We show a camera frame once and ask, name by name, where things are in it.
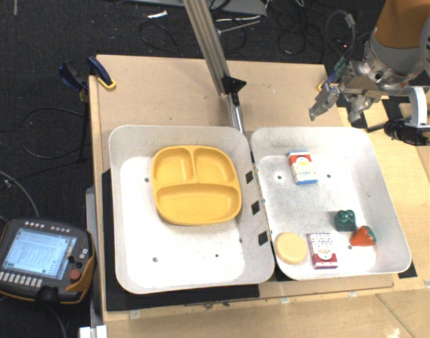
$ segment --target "black bracket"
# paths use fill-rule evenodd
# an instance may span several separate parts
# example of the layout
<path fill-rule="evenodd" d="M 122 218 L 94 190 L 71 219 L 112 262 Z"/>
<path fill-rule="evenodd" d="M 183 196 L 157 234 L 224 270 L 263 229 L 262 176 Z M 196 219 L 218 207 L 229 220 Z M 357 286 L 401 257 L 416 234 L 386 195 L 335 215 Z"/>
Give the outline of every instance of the black bracket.
<path fill-rule="evenodd" d="M 246 85 L 246 82 L 227 75 L 223 76 L 221 82 L 223 83 L 224 91 L 227 94 L 231 94 L 233 104 L 239 106 L 238 92 Z"/>

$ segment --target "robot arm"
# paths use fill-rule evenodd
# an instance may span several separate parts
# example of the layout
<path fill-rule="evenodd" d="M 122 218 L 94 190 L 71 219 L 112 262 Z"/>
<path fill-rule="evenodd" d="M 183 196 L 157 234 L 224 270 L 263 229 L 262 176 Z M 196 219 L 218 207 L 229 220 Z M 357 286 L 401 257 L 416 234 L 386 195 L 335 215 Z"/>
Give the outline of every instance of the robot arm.
<path fill-rule="evenodd" d="M 351 103 L 351 123 L 383 95 L 408 96 L 411 121 L 388 125 L 385 131 L 411 145 L 430 144 L 425 97 L 430 87 L 408 84 L 424 70 L 430 77 L 430 0 L 386 0 L 364 45 L 364 58 L 348 62 L 337 86 L 330 79 L 321 86 L 310 118 L 325 113 L 340 96 Z"/>

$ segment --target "yellow lid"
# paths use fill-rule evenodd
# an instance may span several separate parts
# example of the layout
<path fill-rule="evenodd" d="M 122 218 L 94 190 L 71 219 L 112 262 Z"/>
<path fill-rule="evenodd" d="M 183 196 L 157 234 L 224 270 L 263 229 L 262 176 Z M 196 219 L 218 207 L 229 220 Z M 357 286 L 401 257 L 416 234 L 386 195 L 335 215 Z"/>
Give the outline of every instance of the yellow lid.
<path fill-rule="evenodd" d="M 242 207 L 235 166 L 210 146 L 170 146 L 152 161 L 152 189 L 159 215 L 179 225 L 233 219 Z"/>
<path fill-rule="evenodd" d="M 280 233 L 274 242 L 276 255 L 287 264 L 299 264 L 306 259 L 306 241 L 292 232 Z"/>

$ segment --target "red button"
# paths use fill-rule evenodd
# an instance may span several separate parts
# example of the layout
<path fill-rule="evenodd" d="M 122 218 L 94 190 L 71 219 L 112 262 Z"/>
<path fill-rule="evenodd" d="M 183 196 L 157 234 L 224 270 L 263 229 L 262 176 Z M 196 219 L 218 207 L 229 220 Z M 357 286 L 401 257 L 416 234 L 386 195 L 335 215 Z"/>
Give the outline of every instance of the red button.
<path fill-rule="evenodd" d="M 80 277 L 81 277 L 81 274 L 80 274 L 80 270 L 78 269 L 72 269 L 69 272 L 69 278 L 71 279 L 72 283 L 77 282 L 80 279 Z"/>

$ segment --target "black floor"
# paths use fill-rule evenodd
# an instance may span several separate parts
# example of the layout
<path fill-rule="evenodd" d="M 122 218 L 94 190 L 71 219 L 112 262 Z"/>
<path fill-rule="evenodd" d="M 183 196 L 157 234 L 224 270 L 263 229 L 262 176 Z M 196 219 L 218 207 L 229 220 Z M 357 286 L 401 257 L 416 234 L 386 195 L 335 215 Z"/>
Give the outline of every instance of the black floor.
<path fill-rule="evenodd" d="M 221 35 L 231 60 L 322 63 L 328 72 L 349 44 L 351 32 L 337 8 L 350 12 L 357 36 L 374 27 L 385 0 L 273 0 L 260 23 Z M 183 8 L 144 24 L 164 6 L 110 0 L 0 0 L 0 215 L 34 216 L 20 183 L 43 218 L 84 225 L 85 191 L 92 185 L 87 136 L 78 161 L 84 104 L 59 77 L 64 61 L 86 76 L 86 58 L 95 54 L 202 58 Z M 219 12 L 216 18 L 239 17 Z M 220 30 L 236 23 L 217 23 Z M 353 58 L 362 57 L 362 40 Z M 419 78 L 430 85 L 425 75 Z M 0 221 L 0 236 L 3 223 Z M 68 337 L 90 324 L 88 301 L 57 311 Z M 60 337 L 54 315 L 35 303 L 0 302 L 0 337 Z"/>

